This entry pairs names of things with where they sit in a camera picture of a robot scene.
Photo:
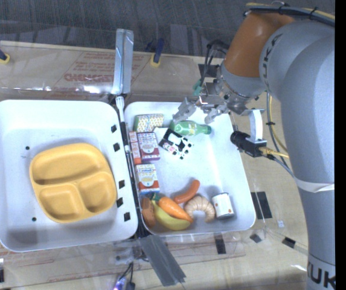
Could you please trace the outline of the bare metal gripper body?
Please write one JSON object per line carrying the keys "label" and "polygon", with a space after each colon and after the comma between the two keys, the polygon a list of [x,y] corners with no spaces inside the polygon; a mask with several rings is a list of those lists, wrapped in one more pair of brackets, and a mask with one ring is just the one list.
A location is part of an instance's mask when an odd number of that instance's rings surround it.
{"label": "bare metal gripper body", "polygon": [[230,110],[242,114],[256,96],[256,77],[218,76],[212,82],[202,82],[199,88],[201,106],[220,112]]}

